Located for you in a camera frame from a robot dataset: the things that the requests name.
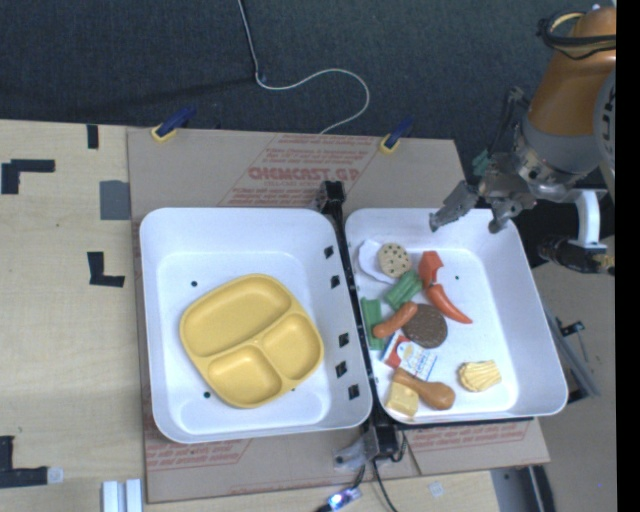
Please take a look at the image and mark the white flat toy egg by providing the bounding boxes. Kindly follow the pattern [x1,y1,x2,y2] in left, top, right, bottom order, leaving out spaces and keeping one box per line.
[357,238,397,285]

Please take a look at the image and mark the black block with thin wires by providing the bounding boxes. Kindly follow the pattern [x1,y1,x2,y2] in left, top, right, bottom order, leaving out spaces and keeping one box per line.
[361,418,402,460]

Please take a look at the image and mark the white red blue carton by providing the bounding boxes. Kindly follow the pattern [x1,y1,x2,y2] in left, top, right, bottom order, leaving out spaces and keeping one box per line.
[380,331,439,382]

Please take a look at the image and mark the yellow ridged toy pasta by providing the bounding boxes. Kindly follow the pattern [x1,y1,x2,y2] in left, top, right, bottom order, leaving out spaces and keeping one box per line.
[456,359,503,394]

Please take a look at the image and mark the brown toy burger patty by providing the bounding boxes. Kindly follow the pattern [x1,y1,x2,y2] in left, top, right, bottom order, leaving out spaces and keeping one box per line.
[401,302,449,350]

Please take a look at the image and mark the tan chocolate chip biscuit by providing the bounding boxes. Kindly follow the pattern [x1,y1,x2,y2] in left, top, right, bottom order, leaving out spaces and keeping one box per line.
[376,242,413,279]

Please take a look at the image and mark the black cylinder on white bracket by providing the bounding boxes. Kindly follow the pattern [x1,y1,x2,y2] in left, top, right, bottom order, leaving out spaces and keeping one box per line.
[537,187,616,274]

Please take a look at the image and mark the orange toy sausage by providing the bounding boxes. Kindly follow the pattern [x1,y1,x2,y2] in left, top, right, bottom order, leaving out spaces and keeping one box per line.
[371,300,419,341]

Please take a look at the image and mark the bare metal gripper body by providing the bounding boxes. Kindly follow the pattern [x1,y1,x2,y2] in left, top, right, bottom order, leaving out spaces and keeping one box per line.
[476,144,585,209]

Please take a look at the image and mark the yellow toy cheese wedge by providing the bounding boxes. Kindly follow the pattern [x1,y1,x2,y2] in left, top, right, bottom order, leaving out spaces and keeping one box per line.
[384,381,421,419]

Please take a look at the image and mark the orange toy carrot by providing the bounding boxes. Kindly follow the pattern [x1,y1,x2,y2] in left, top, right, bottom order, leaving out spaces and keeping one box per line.
[425,282,474,326]

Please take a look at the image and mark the white plastic tray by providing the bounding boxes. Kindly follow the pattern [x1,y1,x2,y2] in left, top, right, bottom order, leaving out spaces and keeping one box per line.
[344,207,570,427]
[138,206,374,445]

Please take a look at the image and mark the yellow divided plate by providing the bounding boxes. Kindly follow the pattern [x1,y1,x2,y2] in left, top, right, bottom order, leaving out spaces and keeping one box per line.
[178,272,326,410]

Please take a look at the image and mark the brown toy chicken drumstick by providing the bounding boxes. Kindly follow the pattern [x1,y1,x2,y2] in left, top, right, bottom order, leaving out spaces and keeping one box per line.
[391,366,457,412]

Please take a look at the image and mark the green toy bean bundle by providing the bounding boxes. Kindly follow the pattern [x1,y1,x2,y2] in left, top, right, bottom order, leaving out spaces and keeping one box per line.
[383,269,424,312]
[360,296,387,352]

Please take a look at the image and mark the brown cardboard board red print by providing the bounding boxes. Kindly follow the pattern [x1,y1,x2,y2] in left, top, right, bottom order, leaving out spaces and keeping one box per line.
[126,127,552,504]

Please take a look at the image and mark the red-orange toy pepper piece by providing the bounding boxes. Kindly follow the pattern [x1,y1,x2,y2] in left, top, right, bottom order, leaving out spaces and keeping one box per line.
[417,249,445,289]

